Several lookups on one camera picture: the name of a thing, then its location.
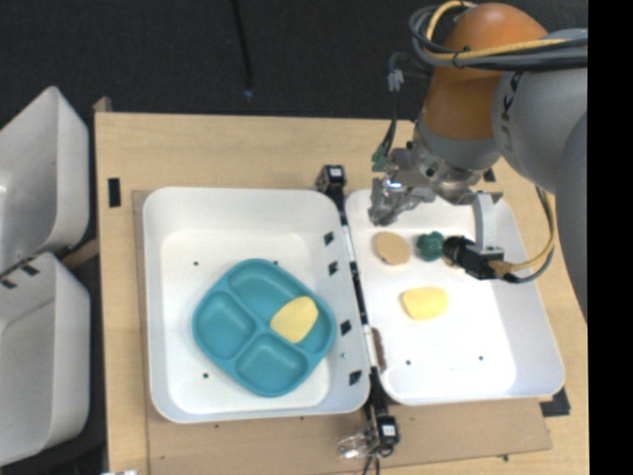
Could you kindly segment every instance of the cable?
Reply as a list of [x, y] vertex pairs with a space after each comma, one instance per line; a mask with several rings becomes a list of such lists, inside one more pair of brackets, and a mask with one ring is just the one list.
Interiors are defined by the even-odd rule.
[[425, 7], [409, 17], [413, 49], [423, 62], [436, 66], [471, 66], [487, 70], [552, 70], [588, 65], [588, 37], [540, 39], [476, 50], [440, 46], [432, 37], [439, 20], [450, 11], [477, 7], [472, 2], [450, 0]]
[[367, 475], [367, 473], [369, 473], [369, 467], [372, 464], [372, 459], [375, 460], [375, 466], [376, 466], [376, 475], [380, 475], [380, 459], [378, 457], [378, 454], [370, 454], [367, 456], [367, 462], [365, 463], [365, 467], [363, 468], [363, 475]]
[[[402, 61], [407, 61], [412, 63], [412, 66], [416, 69], [415, 71], [403, 71], [400, 69], [399, 63]], [[399, 105], [400, 105], [400, 89], [401, 86], [405, 83], [405, 77], [411, 78], [414, 77], [416, 79], [421, 79], [423, 81], [428, 81], [430, 79], [430, 68], [424, 64], [416, 61], [415, 56], [408, 52], [394, 52], [391, 54], [389, 59], [387, 60], [387, 70], [388, 70], [388, 81], [389, 81], [389, 91], [393, 95], [393, 109], [392, 109], [392, 119], [387, 128], [387, 132], [383, 137], [380, 145], [374, 152], [372, 156], [372, 161], [374, 162], [373, 170], [375, 172], [382, 171], [385, 163], [387, 161], [387, 156], [391, 151], [392, 145], [394, 143], [394, 139], [396, 138], [396, 129], [398, 126], [398, 113], [399, 113]]]
[[545, 259], [545, 262], [543, 262], [543, 265], [536, 272], [530, 274], [529, 276], [519, 277], [519, 276], [516, 276], [515, 274], [507, 273], [507, 274], [504, 274], [501, 277], [501, 279], [508, 283], [514, 283], [514, 284], [521, 284], [521, 283], [527, 283], [529, 281], [533, 281], [539, 276], [541, 276], [547, 270], [550, 263], [552, 262], [553, 256], [554, 256], [554, 248], [552, 248], [552, 250], [548, 253], [547, 258]]
[[[533, 258], [530, 258], [529, 260], [526, 260], [525, 262], [512, 263], [512, 262], [507, 262], [505, 260], [494, 260], [492, 262], [489, 262], [489, 266], [495, 270], [496, 275], [500, 278], [505, 277], [506, 275], [511, 275], [512, 273], [516, 271], [527, 269], [528, 267], [532, 267], [534, 265], [540, 264], [544, 259], [546, 262], [545, 266], [549, 265], [549, 261], [551, 261], [551, 256], [553, 254], [554, 242], [556, 240], [556, 233], [557, 233], [556, 220], [554, 217], [554, 211], [552, 209], [549, 195], [542, 188], [538, 186], [535, 188], [536, 188], [536, 192], [538, 194], [539, 200], [541, 201], [541, 206], [543, 207], [543, 211], [545, 212], [545, 216], [547, 217], [547, 223], [550, 229], [550, 235], [547, 240], [547, 244], [539, 252], [538, 255], [536, 255]], [[520, 283], [521, 282], [520, 280], [529, 281], [527, 278], [518, 278], [518, 277], [508, 278], [506, 281], [512, 281], [513, 283]]]
[[230, 0], [230, 7], [233, 11], [235, 26], [237, 27], [237, 38], [239, 39], [239, 47], [241, 50], [242, 61], [244, 64], [244, 97], [253, 98], [253, 68], [250, 62], [250, 53], [248, 52], [248, 43], [246, 42], [246, 32], [239, 10], [238, 0]]

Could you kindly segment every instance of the yellow food piece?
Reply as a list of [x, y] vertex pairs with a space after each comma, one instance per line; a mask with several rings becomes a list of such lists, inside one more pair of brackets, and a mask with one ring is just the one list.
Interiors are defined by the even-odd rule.
[[403, 293], [407, 313], [417, 321], [442, 315], [448, 308], [448, 294], [438, 287], [419, 287]]
[[289, 301], [270, 321], [270, 329], [290, 343], [300, 342], [317, 321], [318, 309], [315, 301], [300, 296]]
[[378, 256], [392, 265], [408, 261], [410, 250], [407, 241], [394, 233], [379, 233], [374, 237], [374, 248]]

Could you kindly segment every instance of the green object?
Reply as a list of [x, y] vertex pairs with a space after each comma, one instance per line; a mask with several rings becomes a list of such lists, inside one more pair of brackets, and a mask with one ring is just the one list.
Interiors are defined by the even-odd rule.
[[380, 144], [374, 154], [372, 155], [372, 172], [383, 172], [385, 170], [385, 165], [387, 164], [387, 154], [385, 153], [385, 145]]
[[427, 262], [432, 262], [442, 256], [443, 245], [444, 236], [438, 231], [433, 231], [431, 234], [423, 234], [415, 243], [422, 260]]

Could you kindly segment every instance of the yellow cable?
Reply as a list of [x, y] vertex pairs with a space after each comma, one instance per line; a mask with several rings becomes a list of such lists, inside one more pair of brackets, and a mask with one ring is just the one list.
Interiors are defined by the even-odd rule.
[[552, 251], [552, 248], [554, 247], [554, 242], [556, 241], [556, 220], [554, 219], [554, 212], [552, 210], [552, 204], [550, 202], [549, 195], [543, 190], [541, 190], [541, 192], [545, 199], [545, 204], [547, 205], [547, 222], [550, 227], [550, 237], [547, 241], [547, 244], [538, 255], [530, 258], [529, 260], [526, 260], [525, 262], [520, 262], [517, 264], [506, 262], [504, 260], [494, 260], [492, 262], [489, 262], [489, 266], [495, 270], [497, 276], [503, 276], [507, 273], [520, 271], [522, 269], [532, 267], [533, 265], [536, 265], [547, 258], [547, 255], [549, 255], [550, 251]]
[[[455, 7], [477, 7], [473, 2], [463, 2], [461, 0], [449, 0], [448, 2], [440, 5], [437, 10], [433, 13], [431, 17], [428, 28], [426, 29], [426, 38], [430, 41], [432, 40], [433, 33], [435, 31], [435, 27], [437, 23], [441, 19], [441, 17], [449, 10], [454, 9]], [[496, 47], [486, 47], [485, 49], [477, 49], [471, 51], [460, 51], [457, 54], [452, 52], [433, 52], [427, 48], [424, 49], [426, 54], [432, 56], [439, 60], [453, 60], [457, 58], [462, 59], [472, 59], [472, 58], [481, 58], [483, 56], [491, 56], [495, 54], [504, 54], [507, 52], [521, 52], [522, 50], [532, 49], [532, 48], [541, 48], [544, 46], [552, 46], [558, 45], [568, 42], [567, 39], [539, 39], [536, 41], [526, 41], [523, 43], [513, 43], [503, 46]]]

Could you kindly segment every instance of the tan cookie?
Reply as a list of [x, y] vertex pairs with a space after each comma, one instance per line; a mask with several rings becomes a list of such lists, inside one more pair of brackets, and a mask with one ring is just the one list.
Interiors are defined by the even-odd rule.
[[392, 265], [404, 264], [410, 257], [407, 241], [394, 233], [379, 233], [374, 237], [374, 249], [380, 258]]

